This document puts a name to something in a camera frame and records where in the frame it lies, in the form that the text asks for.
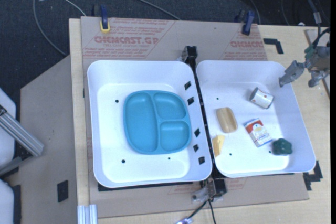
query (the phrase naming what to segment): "white plastic tray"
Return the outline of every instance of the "white plastic tray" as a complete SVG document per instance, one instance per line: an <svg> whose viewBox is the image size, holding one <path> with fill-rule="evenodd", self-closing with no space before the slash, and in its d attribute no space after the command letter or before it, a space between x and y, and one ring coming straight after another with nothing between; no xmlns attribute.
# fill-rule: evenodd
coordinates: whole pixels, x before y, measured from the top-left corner
<svg viewBox="0 0 336 224"><path fill-rule="evenodd" d="M210 175L212 161L189 66L178 61L100 60L90 65L87 75L93 170L100 184L115 188L193 182ZM187 148L157 155L141 154L131 148L123 128L123 105L130 93L141 90L169 91L184 100L192 129ZM190 98L194 98L194 102L188 105Z"/></svg>
<svg viewBox="0 0 336 224"><path fill-rule="evenodd" d="M11 187L0 179L0 223L13 224L14 193Z"/></svg>
<svg viewBox="0 0 336 224"><path fill-rule="evenodd" d="M282 88L278 78L285 68L271 61L202 61L197 66L209 132L224 134L222 153L215 158L218 170L227 177L307 172L316 159L291 84ZM274 96L270 108L249 101L255 87ZM229 107L238 129L224 133L216 116L218 108ZM272 138L292 143L293 153L274 155L271 143L256 147L244 123L260 118Z"/></svg>
<svg viewBox="0 0 336 224"><path fill-rule="evenodd" d="M0 104L11 116L15 117L15 103L0 89ZM4 129L0 127L0 167L9 163L14 156L15 140Z"/></svg>

